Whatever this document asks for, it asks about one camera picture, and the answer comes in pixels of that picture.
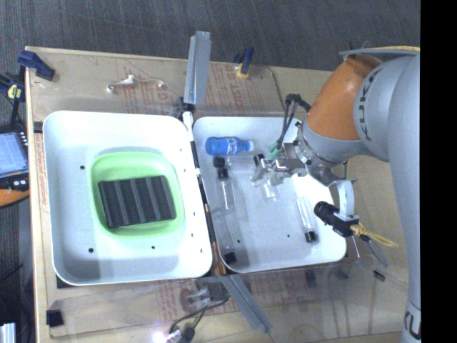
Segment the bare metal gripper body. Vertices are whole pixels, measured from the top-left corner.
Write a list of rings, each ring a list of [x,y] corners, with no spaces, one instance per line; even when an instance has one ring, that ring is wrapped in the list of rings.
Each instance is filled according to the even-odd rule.
[[[306,163],[296,153],[296,145],[293,142],[284,142],[273,162],[273,170],[282,177],[297,175],[304,177],[308,174]]]

